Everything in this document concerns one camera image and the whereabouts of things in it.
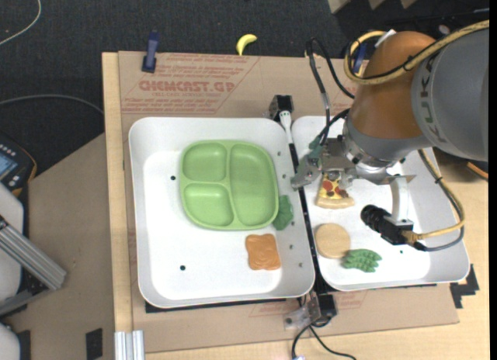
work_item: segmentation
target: green plate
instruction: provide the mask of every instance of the green plate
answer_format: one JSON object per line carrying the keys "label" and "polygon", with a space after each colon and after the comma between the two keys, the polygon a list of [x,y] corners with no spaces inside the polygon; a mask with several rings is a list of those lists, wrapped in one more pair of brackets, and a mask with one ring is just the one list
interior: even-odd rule
{"label": "green plate", "polygon": [[197,225],[217,230],[260,229],[278,214],[273,160],[260,146],[205,140],[182,153],[183,208]]}

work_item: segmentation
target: black floor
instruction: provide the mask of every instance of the black floor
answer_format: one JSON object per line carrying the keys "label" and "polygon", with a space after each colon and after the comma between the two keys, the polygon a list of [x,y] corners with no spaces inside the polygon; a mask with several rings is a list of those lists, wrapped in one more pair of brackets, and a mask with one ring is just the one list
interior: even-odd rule
{"label": "black floor", "polygon": [[[326,0],[41,0],[38,22],[0,45],[0,131],[22,144],[39,172],[103,132],[103,117],[80,102],[26,95],[74,96],[102,108],[101,53],[144,50],[148,33],[161,34],[160,52],[234,54],[236,40],[255,33],[245,54],[299,57],[316,36],[332,57],[369,29],[417,29],[438,36],[440,19],[489,7],[489,0],[418,0],[403,9],[387,0],[371,10],[352,0],[335,15]],[[0,0],[0,42],[28,25],[36,0]],[[450,21],[463,26],[479,17]]]}

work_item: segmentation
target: white brush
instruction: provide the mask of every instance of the white brush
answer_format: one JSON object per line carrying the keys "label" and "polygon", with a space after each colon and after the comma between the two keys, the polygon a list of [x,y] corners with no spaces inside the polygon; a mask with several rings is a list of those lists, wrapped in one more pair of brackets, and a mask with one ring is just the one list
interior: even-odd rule
{"label": "white brush", "polygon": [[292,125],[292,116],[290,112],[287,110],[282,110],[280,112],[280,122],[283,128],[285,129],[285,132],[287,133],[287,140],[289,144],[292,144],[294,142],[294,139],[292,137],[292,132],[291,132],[291,125]]}

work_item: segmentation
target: black electronic device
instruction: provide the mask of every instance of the black electronic device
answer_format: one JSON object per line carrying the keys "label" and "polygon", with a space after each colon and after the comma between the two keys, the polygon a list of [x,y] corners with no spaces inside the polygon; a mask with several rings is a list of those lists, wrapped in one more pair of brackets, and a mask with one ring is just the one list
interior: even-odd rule
{"label": "black electronic device", "polygon": [[36,174],[36,162],[12,138],[0,131],[0,182],[18,196]]}

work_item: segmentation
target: toy banana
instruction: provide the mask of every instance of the toy banana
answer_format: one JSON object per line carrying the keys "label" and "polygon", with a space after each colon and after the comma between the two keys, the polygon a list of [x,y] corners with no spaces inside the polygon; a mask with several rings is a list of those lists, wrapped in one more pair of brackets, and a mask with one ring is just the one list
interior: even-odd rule
{"label": "toy banana", "polygon": [[238,52],[238,55],[243,54],[243,50],[245,49],[245,46],[247,44],[253,43],[256,40],[257,40],[257,36],[255,36],[253,34],[245,34],[244,36],[240,37],[238,39],[238,42],[236,43],[236,50]]}

